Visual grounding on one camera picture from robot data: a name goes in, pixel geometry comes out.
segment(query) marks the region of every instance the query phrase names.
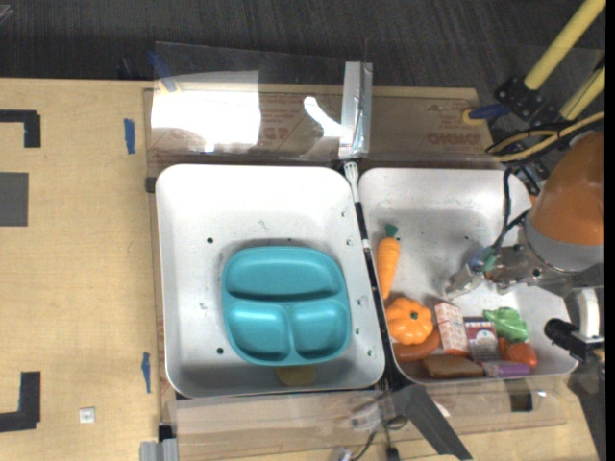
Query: wooden table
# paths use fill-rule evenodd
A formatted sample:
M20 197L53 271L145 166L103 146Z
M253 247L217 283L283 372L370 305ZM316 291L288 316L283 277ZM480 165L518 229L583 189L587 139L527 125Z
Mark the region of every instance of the wooden table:
M0 109L35 109L40 148L0 123L0 172L29 173L27 227L0 227L0 413L22 372L40 371L36 429L0 433L1 459L138 459L160 419L144 91L149 82L0 79ZM123 120L135 121L129 154ZM151 358L151 393L141 371ZM564 425L463 435L476 459L594 460L577 398ZM80 409L95 408L94 423ZM433 459L424 440L404 459ZM330 450L260 459L327 459ZM366 460L383 459L371 448ZM441 459L453 459L442 456Z

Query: green toy vegetable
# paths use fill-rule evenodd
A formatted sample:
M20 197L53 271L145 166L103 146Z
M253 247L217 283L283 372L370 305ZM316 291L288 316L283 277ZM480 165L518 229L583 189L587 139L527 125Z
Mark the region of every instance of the green toy vegetable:
M528 325L512 307L500 307L495 311L485 310L482 315L495 324L498 336L502 336L509 343L528 340Z

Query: yellow tube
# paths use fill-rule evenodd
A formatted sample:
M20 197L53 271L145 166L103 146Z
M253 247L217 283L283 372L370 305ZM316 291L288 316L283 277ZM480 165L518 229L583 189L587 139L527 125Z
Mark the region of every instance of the yellow tube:
M566 104L561 107L559 114L567 120L573 121L589 106L589 104L598 97L604 90L606 67L599 68L594 71L573 96L566 101Z
M547 48L538 63L531 69L524 84L530 90L538 90L592 22L604 10L606 0L585 0Z

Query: toy pumpkin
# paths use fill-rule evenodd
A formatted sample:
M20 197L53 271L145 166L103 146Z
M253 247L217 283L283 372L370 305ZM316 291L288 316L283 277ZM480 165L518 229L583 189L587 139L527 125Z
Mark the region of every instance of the toy pumpkin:
M433 331L431 311L408 297L398 297L384 312L389 335L403 345L423 343Z

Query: teal plate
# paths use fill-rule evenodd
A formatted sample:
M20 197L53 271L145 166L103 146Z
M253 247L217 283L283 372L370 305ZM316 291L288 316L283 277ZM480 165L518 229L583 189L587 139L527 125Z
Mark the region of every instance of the teal plate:
M238 251L222 272L222 312L233 349L267 366L307 365L340 355L350 340L346 281L311 248Z

